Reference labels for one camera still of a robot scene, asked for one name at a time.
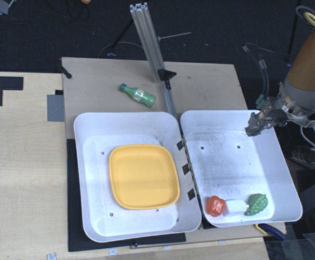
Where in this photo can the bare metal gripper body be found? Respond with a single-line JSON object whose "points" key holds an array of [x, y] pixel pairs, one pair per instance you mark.
{"points": [[275, 117]]}

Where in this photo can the yellow plate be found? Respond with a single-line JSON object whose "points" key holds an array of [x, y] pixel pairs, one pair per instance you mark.
{"points": [[143, 176]]}

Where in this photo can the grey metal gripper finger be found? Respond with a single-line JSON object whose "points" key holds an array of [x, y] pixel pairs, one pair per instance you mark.
{"points": [[254, 119], [252, 131]]}

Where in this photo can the orange toy pepper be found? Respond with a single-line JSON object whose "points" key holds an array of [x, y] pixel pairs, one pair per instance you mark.
{"points": [[215, 206]]}

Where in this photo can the white plastic tray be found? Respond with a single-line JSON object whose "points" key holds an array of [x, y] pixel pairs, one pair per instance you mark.
{"points": [[97, 177], [227, 166]]}

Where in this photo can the white small bottle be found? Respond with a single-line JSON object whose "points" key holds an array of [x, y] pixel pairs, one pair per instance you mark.
{"points": [[236, 206]]}

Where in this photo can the green toy grapes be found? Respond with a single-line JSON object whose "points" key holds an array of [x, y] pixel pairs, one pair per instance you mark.
{"points": [[257, 204]]}

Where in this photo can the pale wood board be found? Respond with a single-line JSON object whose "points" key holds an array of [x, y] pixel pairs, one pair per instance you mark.
{"points": [[100, 74]]}

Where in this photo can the green plastic bottle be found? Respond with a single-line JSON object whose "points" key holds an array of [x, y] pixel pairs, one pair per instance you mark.
{"points": [[139, 96]]}

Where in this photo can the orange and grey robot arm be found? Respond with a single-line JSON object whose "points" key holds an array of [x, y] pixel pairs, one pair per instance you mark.
{"points": [[303, 72]]}

